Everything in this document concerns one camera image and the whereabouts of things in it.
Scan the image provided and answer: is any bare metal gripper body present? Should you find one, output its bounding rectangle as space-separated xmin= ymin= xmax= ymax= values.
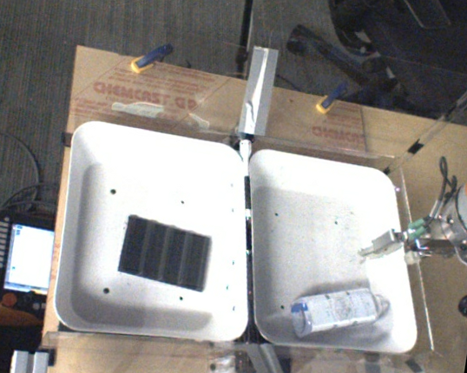
xmin=401 ymin=207 xmax=467 ymax=271

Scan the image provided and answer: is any white plastic tray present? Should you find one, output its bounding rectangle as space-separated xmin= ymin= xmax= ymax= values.
xmin=41 ymin=117 xmax=277 ymax=358
xmin=220 ymin=146 xmax=444 ymax=369

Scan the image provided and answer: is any clear plastic bottle blue cap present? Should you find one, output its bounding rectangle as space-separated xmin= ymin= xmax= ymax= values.
xmin=285 ymin=276 xmax=394 ymax=353

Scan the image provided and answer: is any black ribbed rectangular block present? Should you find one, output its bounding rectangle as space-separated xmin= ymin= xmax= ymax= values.
xmin=115 ymin=213 xmax=215 ymax=294

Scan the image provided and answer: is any brown cardboard board red print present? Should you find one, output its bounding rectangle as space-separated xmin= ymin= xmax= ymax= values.
xmin=24 ymin=44 xmax=467 ymax=373

